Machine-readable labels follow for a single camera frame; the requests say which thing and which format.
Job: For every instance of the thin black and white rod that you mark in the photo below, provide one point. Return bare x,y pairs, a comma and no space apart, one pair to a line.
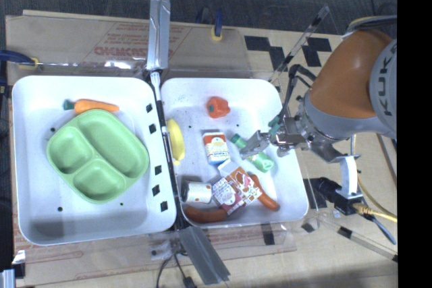
158,101

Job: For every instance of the green divided plate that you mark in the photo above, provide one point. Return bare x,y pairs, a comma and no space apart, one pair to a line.
101,145

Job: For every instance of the orange and white carton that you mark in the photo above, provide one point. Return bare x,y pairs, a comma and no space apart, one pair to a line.
243,183

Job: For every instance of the black cylinder on white bracket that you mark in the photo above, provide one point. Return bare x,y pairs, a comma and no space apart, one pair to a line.
349,175

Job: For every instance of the orange and blue carton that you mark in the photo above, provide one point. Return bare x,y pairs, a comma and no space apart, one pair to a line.
216,148

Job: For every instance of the pink and white carton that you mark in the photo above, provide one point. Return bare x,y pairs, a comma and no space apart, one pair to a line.
227,197

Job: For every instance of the red bell pepper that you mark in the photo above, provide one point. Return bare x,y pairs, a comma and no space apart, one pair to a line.
218,108

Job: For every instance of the orange carrot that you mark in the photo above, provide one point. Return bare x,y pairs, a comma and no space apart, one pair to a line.
94,106

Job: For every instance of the white plastic tray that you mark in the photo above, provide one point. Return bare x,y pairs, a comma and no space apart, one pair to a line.
189,101
37,222

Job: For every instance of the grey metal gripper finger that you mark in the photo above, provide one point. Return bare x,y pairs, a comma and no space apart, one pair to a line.
259,137
251,149

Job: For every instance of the brown sausage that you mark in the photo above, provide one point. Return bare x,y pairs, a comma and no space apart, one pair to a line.
206,214
266,199

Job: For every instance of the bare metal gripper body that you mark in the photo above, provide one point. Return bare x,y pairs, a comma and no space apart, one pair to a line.
291,138

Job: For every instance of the brown cardboard board, red print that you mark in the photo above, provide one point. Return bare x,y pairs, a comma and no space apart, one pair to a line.
84,33

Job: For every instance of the white can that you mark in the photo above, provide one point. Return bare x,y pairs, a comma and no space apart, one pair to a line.
199,192

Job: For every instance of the green bottle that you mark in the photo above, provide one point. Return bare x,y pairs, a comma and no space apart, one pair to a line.
263,162

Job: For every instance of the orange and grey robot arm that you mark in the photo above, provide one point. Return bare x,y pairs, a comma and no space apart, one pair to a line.
347,77

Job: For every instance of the yellow banana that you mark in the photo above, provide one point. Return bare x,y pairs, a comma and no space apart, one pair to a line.
176,141

